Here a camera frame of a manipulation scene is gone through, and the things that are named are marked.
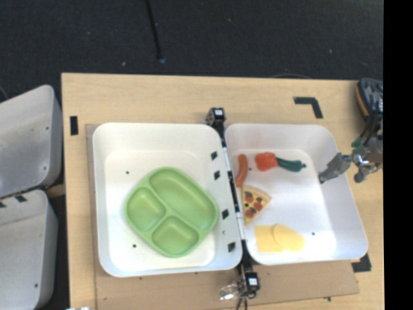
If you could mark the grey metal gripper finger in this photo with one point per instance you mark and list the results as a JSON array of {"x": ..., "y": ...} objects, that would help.
[{"x": 334, "y": 168}]

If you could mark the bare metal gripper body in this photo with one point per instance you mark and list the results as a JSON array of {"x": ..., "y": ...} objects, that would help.
[{"x": 372, "y": 155}]

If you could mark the white plastic tray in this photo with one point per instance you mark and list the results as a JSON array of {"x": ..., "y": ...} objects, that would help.
[
  {"x": 155, "y": 140},
  {"x": 322, "y": 212}
]

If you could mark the orange carrot with green top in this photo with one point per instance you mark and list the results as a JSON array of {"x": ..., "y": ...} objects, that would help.
[{"x": 266, "y": 161}]

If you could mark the yellow oval slice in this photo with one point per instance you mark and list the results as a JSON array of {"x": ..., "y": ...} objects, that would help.
[{"x": 290, "y": 239}]

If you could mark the toy pizza slice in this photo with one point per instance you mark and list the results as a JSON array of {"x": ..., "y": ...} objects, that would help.
[{"x": 253, "y": 202}]

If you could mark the orange toy sausage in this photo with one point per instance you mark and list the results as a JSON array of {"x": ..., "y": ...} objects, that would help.
[{"x": 242, "y": 170}]

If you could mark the yellow square cheese slice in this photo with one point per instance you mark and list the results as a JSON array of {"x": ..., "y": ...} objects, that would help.
[{"x": 264, "y": 241}]

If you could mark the thin black and white rod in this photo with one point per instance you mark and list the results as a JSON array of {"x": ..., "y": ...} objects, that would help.
[{"x": 233, "y": 186}]

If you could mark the green divided plate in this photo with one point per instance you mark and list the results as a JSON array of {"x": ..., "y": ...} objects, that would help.
[{"x": 180, "y": 189}]

